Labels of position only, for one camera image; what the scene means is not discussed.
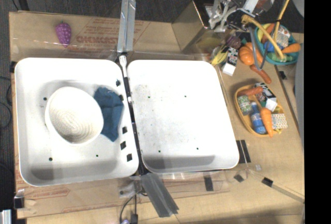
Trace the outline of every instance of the blue cloth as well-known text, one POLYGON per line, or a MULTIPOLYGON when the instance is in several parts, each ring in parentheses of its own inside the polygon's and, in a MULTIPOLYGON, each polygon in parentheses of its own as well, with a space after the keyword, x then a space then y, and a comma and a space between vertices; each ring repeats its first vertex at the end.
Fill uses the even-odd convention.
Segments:
POLYGON ((105 87, 100 87, 96 90, 94 99, 102 111, 103 129, 101 134, 114 142, 118 138, 118 125, 124 105, 114 91, 105 87))

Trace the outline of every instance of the straw hat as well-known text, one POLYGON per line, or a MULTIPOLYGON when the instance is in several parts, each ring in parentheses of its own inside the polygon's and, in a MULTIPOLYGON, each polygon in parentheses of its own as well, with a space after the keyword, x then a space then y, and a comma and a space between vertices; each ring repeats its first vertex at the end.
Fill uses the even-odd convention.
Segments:
POLYGON ((103 116, 97 101, 75 87, 62 87, 51 95, 45 122, 50 132, 72 144, 94 140, 103 128, 103 116))

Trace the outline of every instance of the small box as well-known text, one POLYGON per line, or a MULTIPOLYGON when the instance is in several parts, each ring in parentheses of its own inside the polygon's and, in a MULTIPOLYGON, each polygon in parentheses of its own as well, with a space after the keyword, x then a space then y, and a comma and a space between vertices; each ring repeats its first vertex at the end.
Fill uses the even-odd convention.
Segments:
POLYGON ((228 57, 225 60, 225 64, 222 67, 222 71, 230 76, 233 75, 234 70, 237 66, 237 60, 238 60, 238 49, 235 48, 229 48, 228 49, 228 57))
POLYGON ((288 127, 285 114, 272 114, 271 118, 273 120, 273 129, 284 129, 288 127))
POLYGON ((263 87, 263 92, 256 94, 258 101, 262 107, 268 108, 270 111, 274 111, 277 106, 277 97, 268 88, 264 82, 259 82, 254 85, 255 87, 263 87))

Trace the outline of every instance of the toy vegetable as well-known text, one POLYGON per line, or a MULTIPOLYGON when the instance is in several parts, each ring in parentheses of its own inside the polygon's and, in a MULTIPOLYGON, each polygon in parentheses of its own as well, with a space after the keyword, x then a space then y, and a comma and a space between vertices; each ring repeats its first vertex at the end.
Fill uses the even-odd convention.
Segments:
POLYGON ((293 43, 284 48, 281 52, 282 53, 294 53, 294 52, 299 52, 301 49, 300 44, 298 43, 293 43))
POLYGON ((70 44, 71 27, 69 24, 61 22, 55 27, 55 32, 59 42, 66 48, 70 44))
MULTIPOLYGON (((253 59, 254 59, 254 54, 253 54, 253 44, 252 44, 251 42, 247 42, 247 43, 245 44, 245 46, 246 46, 246 47, 249 47, 249 49, 252 51, 252 56, 253 56, 253 59)), ((259 50, 258 47, 255 48, 255 53, 256 53, 256 55, 257 55, 257 60, 258 60, 258 62, 259 62, 259 63, 262 63, 262 61, 263 61, 263 56, 261 55, 260 50, 259 50)))
POLYGON ((254 63, 253 52, 247 46, 239 49, 239 58, 245 65, 250 66, 254 63))
POLYGON ((260 116, 261 116, 263 125, 268 132, 269 137, 272 138, 274 136, 274 129, 273 129, 273 120, 271 117, 271 111, 268 108, 263 107, 260 110, 260 116))
MULTIPOLYGON (((266 29, 266 31, 269 33, 269 34, 271 34, 272 33, 272 31, 273 31, 273 29, 274 29, 274 27, 275 27, 275 24, 274 23, 272 23, 272 24, 270 24, 268 27, 267 27, 267 29, 266 29)), ((268 41, 268 38, 266 37, 266 35, 262 35, 262 38, 261 38, 261 43, 266 43, 268 41)))
POLYGON ((249 67, 252 71, 260 75, 266 84, 270 84, 272 82, 269 75, 263 69, 258 70, 258 68, 255 65, 250 65, 249 67))

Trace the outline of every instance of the hole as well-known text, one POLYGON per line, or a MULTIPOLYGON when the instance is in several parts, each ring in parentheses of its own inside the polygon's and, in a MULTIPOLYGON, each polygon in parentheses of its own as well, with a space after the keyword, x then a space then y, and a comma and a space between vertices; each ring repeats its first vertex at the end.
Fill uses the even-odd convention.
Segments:
POLYGON ((120 146, 121 146, 121 150, 124 149, 124 148, 126 147, 126 142, 123 141, 123 142, 120 144, 120 146))
POLYGON ((126 160, 127 161, 131 161, 132 160, 132 154, 131 153, 128 154, 128 155, 126 155, 126 160))

